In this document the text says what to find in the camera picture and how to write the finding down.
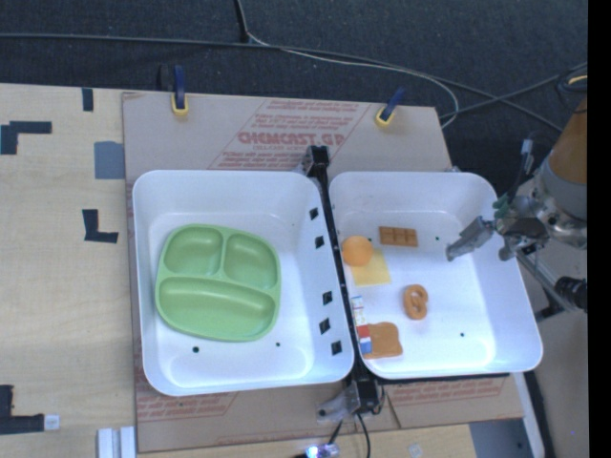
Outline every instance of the dark carpet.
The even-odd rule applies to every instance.
[[[444,80],[461,108],[588,60],[588,0],[240,1],[247,30],[265,43],[426,73]],[[404,86],[403,104],[434,106],[442,117],[453,111],[446,91],[413,75],[224,46],[243,39],[234,0],[0,0],[0,15],[2,83],[154,90],[159,65],[181,64],[192,93],[381,102]],[[39,35],[49,33],[209,44]],[[444,129],[454,165],[504,193],[516,177],[522,139],[549,136],[537,146],[538,164],[579,98],[558,94],[551,80],[510,99],[537,116],[500,102],[459,114]]]

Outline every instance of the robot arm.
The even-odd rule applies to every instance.
[[[532,141],[522,148],[522,167],[532,162]],[[587,249],[587,96],[581,101],[562,131],[550,154],[535,171],[532,181],[517,195],[516,185],[495,204],[495,218],[475,219],[446,248],[449,261],[472,252],[496,232],[504,246],[502,260],[517,257],[548,292],[558,299],[587,310],[587,283],[563,277],[545,279],[528,259],[549,239],[577,249]]]

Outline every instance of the white tray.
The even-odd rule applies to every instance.
[[[353,235],[381,249],[390,283],[356,286],[368,323],[399,329],[401,356],[364,360],[386,379],[418,379],[527,371],[542,345],[515,259],[501,261],[501,236],[448,261],[445,248],[477,216],[492,219],[492,186],[468,173],[343,173],[329,187],[339,242]],[[378,226],[413,228],[418,247],[381,245]],[[429,294],[428,314],[406,315],[402,294],[413,283]]]
[[[133,203],[142,360],[155,389],[179,396],[322,384],[350,372],[346,310],[311,180],[289,172],[155,171],[137,180]],[[276,249],[280,312],[261,339],[206,340],[172,329],[159,316],[159,255],[169,233],[189,223],[241,229]]]

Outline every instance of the black tape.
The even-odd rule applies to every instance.
[[[17,142],[17,132],[11,126],[0,126],[0,155],[16,155]]]
[[[118,233],[100,233],[97,230],[97,209],[83,209],[83,220],[85,221],[85,240],[116,243]]]
[[[12,409],[12,385],[0,385],[0,418],[10,417]]]
[[[51,122],[12,120],[9,125],[18,134],[50,134],[53,130]]]
[[[45,430],[45,415],[12,416],[12,385],[0,385],[0,434],[22,434]]]
[[[0,126],[0,155],[16,155],[19,134],[50,134],[51,122],[12,120],[9,125]]]
[[[83,93],[83,111],[93,112],[94,111],[94,90],[91,88],[81,89]]]

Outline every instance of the green plate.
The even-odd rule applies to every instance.
[[[159,259],[155,303],[178,331],[245,342],[278,317],[280,262],[264,239],[244,231],[189,224],[173,231]]]

